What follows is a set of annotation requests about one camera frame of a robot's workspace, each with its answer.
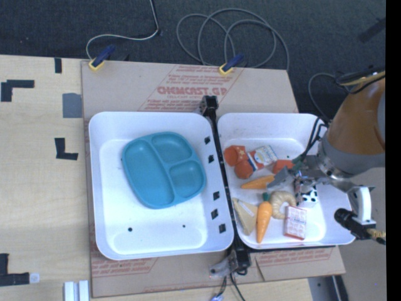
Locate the red and white carton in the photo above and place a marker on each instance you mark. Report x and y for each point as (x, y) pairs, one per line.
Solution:
(295, 223)

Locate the plain orange packet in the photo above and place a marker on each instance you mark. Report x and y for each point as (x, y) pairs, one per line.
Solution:
(243, 170)

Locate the white and orange carton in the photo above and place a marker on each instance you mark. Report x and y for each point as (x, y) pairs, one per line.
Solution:
(261, 157)

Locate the small orange carrot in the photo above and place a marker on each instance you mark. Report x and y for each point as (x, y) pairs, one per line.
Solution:
(257, 183)

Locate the thin black rod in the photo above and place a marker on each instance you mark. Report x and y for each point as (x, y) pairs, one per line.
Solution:
(220, 155)

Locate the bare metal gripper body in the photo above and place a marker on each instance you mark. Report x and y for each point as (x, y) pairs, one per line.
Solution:
(316, 169)

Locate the black cylinder on white bracket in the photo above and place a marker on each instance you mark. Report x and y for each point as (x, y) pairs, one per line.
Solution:
(363, 204)

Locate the beige sandwich wedge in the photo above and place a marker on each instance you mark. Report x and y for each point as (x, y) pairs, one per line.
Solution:
(246, 216)

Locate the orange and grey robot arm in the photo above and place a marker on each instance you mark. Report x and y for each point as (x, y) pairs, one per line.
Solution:
(357, 127)

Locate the black and white cow carton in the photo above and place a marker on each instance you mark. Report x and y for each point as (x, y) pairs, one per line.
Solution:
(309, 197)

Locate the brown cardboard board red print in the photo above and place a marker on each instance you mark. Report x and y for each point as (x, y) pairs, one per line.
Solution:
(131, 86)

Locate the large orange carrot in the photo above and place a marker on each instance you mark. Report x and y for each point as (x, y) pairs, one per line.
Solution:
(263, 218)

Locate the orange cube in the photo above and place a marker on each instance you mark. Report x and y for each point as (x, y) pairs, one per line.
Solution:
(280, 166)

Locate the blue divided plate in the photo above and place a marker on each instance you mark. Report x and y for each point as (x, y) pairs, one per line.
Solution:
(156, 171)

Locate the white plastic tray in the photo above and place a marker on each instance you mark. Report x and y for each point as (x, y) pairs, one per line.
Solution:
(266, 130)
(156, 230)

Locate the beige croissant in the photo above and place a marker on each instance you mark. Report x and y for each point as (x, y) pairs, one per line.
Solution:
(280, 201)

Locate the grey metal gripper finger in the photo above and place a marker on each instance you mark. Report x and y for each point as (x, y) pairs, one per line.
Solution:
(279, 178)

